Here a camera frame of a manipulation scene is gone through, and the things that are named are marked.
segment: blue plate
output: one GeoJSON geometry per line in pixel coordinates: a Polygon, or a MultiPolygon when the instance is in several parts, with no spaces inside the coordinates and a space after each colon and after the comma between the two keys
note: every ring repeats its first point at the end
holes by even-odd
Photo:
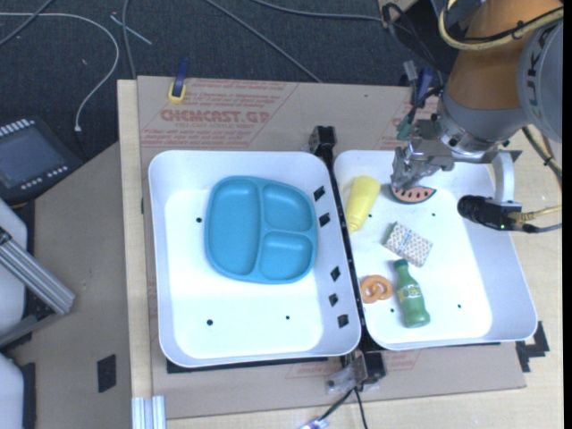
{"type": "Polygon", "coordinates": [[[216,183],[206,209],[209,263],[230,278],[285,283],[313,267],[317,231],[308,196],[288,184],[251,176],[216,183]]]}

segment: bottle label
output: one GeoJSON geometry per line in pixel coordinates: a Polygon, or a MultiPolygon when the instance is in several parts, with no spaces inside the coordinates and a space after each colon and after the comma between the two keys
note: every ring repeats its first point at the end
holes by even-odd
{"type": "Polygon", "coordinates": [[[422,297],[421,288],[418,284],[408,284],[397,290],[397,297],[400,298],[400,302],[406,299],[418,299],[422,297]]]}

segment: robotic arm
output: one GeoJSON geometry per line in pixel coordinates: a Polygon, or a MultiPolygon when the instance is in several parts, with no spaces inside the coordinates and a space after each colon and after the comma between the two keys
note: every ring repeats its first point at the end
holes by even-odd
{"type": "Polygon", "coordinates": [[[507,214],[520,211],[512,201],[512,164],[520,152],[499,147],[530,122],[561,143],[564,10],[560,0],[483,0],[461,42],[444,23],[456,1],[449,0],[439,29],[460,49],[458,58],[438,113],[400,129],[407,144],[395,150],[391,184],[410,189],[456,162],[492,164],[495,198],[463,198],[458,210],[475,222],[510,229],[507,214]],[[483,206],[499,211],[477,217],[483,206]]]}

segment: pretzel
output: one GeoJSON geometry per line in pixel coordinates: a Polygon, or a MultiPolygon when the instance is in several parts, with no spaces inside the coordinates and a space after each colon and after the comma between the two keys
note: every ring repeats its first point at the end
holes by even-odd
{"type": "Polygon", "coordinates": [[[369,275],[359,284],[361,298],[367,304],[373,304],[377,300],[386,300],[393,294],[390,281],[381,275],[369,275]]]}

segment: toy bottle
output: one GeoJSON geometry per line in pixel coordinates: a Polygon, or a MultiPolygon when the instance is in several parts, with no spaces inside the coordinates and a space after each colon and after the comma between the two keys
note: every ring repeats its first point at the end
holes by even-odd
{"type": "Polygon", "coordinates": [[[425,299],[419,283],[409,274],[408,261],[399,259],[393,263],[399,275],[396,293],[407,327],[421,327],[429,324],[431,317],[425,309],[425,299]]]}
{"type": "Polygon", "coordinates": [[[362,175],[354,180],[345,214],[349,233],[359,231],[364,225],[381,188],[380,183],[371,176],[362,175]]]}

